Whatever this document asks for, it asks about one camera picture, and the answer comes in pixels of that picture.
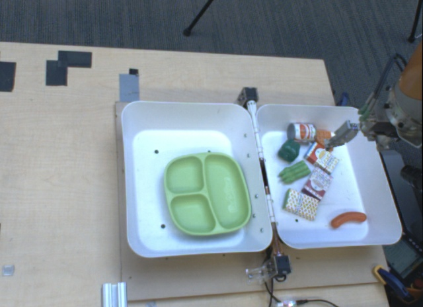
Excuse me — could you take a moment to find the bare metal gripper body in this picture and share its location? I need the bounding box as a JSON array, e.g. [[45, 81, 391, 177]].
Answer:
[[360, 99, 423, 152]]

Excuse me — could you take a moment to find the orange carrot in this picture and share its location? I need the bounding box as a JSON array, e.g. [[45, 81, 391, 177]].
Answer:
[[315, 128, 335, 152]]

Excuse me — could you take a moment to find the red and white carton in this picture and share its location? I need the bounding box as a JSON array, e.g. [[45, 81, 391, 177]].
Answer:
[[303, 142, 340, 175]]

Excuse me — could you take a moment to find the small orange and white can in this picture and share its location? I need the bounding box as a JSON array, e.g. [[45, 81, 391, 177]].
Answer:
[[286, 122, 317, 144]]

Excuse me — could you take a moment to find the white plastic tray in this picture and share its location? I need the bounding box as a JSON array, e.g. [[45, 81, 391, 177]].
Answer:
[[256, 103, 403, 250], [120, 101, 274, 259]]

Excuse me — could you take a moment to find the dark red carton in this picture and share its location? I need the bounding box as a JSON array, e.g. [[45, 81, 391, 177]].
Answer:
[[301, 167, 334, 201]]

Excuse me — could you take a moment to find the dark green pepper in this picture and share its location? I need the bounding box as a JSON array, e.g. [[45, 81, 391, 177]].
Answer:
[[278, 138, 301, 162]]

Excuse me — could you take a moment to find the green asparagus bundle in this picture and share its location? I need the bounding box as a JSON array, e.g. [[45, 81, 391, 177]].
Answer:
[[278, 160, 312, 186]]

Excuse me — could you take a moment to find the yellow patterned carton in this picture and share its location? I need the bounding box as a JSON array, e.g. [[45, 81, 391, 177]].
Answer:
[[282, 188, 321, 222]]

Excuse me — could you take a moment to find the orange sausage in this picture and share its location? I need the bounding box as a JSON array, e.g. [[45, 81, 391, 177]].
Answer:
[[330, 211, 367, 230]]

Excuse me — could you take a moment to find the thin black and white rod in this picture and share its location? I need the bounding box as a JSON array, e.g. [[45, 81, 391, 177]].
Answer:
[[246, 99, 282, 257]]

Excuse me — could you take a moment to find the green divided plate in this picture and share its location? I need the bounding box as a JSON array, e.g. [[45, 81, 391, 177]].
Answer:
[[163, 152, 252, 237]]

